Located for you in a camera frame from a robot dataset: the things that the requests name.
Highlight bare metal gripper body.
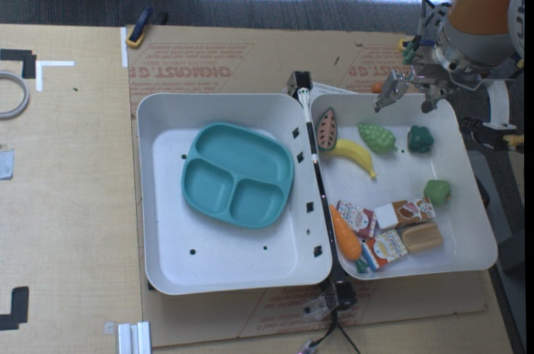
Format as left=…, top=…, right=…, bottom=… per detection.
left=410, top=46, right=494, bottom=96

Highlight dark green bell pepper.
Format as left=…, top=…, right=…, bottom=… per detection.
left=406, top=124, right=436, bottom=154

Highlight green grapes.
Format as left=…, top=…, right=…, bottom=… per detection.
left=356, top=122, right=398, bottom=155

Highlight white paper sheet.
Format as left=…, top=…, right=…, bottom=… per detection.
left=310, top=81, right=360, bottom=96

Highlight yellow banana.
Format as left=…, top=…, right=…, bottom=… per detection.
left=320, top=138, right=378, bottom=181

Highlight white plastic tray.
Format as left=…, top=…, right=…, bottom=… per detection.
left=310, top=92, right=499, bottom=281
left=136, top=93, right=334, bottom=296

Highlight toy watermelon slice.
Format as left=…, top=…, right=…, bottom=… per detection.
left=315, top=106, right=339, bottom=153

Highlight light green bell pepper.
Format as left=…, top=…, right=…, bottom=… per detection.
left=422, top=179, right=453, bottom=208

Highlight brown and white carton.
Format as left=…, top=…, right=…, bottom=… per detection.
left=373, top=196, right=437, bottom=231

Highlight red and white carton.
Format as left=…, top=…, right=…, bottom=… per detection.
left=335, top=199, right=378, bottom=240

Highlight tan bread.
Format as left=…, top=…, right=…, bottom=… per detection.
left=400, top=220, right=445, bottom=255

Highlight orange carrot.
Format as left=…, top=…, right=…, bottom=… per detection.
left=328, top=204, right=370, bottom=275

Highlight orange and white carton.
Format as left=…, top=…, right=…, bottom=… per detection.
left=360, top=228, right=410, bottom=272

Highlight brown cardboard board red print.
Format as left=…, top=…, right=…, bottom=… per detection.
left=126, top=24, right=489, bottom=349

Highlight teal divided plate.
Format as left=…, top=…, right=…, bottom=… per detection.
left=179, top=122, right=296, bottom=230

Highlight white tape roll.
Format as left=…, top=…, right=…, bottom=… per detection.
left=0, top=69, right=32, bottom=121

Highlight black cylinder on white bracket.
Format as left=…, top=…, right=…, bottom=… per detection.
left=458, top=78, right=526, bottom=154

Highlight black block with thin wires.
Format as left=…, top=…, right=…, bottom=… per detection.
left=286, top=70, right=315, bottom=95
left=301, top=280, right=359, bottom=321

